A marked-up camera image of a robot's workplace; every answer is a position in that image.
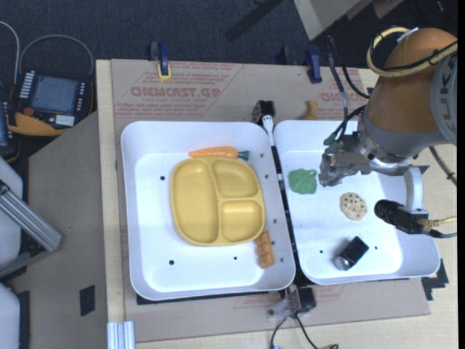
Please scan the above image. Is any black cylinder on white bracket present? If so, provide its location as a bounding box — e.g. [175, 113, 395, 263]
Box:
[373, 165, 430, 234]

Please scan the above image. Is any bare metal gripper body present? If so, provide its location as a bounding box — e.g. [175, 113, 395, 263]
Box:
[321, 133, 412, 178]

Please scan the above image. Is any yellow divided plate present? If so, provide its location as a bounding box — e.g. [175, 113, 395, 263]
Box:
[169, 156, 266, 248]

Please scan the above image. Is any black can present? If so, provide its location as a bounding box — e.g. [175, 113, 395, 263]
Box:
[333, 235, 371, 272]

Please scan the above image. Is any white plastic tray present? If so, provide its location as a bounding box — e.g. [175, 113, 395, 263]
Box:
[272, 119, 442, 286]
[120, 120, 296, 302]

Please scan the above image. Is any orange carrot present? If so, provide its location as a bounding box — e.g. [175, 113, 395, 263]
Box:
[187, 145, 251, 161]

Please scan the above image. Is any brown cardboard board red print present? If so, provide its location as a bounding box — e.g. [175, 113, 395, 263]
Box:
[110, 59, 432, 343]

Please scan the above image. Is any orange curved toy food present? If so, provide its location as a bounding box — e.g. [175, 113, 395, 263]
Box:
[299, 100, 319, 121]

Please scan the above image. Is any thin black and white rod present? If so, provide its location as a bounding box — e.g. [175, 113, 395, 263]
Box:
[262, 115, 303, 287]

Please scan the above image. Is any green lettuce leaf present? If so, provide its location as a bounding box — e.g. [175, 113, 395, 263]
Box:
[287, 168, 318, 196]

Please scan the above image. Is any black block with thin wires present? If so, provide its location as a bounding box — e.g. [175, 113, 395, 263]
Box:
[253, 100, 275, 124]
[266, 286, 318, 320]

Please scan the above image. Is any orange waffle strip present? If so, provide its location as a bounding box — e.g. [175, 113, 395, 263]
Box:
[254, 230, 275, 270]

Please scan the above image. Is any beige chocolate chip biscuit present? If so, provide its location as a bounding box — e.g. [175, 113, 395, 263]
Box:
[339, 191, 368, 222]

